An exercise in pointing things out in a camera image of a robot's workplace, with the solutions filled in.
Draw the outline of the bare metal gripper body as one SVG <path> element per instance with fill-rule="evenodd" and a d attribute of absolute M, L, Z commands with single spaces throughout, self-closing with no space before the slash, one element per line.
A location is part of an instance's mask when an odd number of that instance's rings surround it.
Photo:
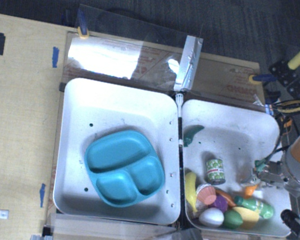
<path fill-rule="evenodd" d="M 257 160 L 254 173 L 259 181 L 277 188 L 283 187 L 290 180 L 283 172 L 282 163 L 276 161 Z"/>

